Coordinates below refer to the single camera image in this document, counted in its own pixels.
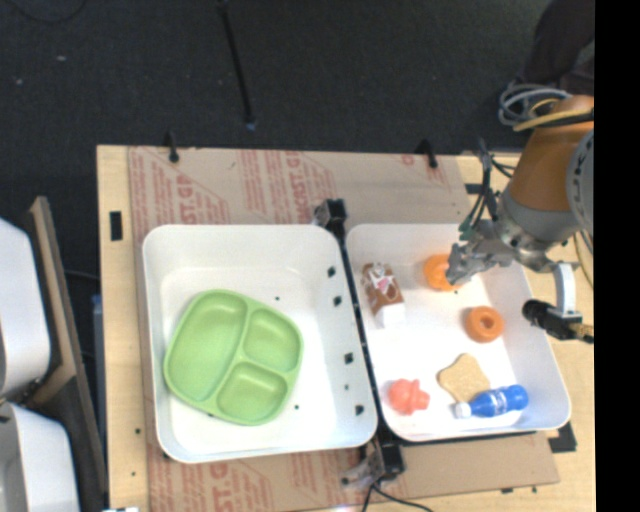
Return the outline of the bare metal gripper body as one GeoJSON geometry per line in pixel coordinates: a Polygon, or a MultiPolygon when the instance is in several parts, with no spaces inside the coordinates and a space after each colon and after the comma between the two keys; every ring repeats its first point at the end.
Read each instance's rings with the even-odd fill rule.
{"type": "Polygon", "coordinates": [[[480,220],[464,244],[455,245],[455,273],[477,274],[512,262],[547,273],[556,265],[547,251],[553,242],[538,240],[509,219],[480,220]]]}

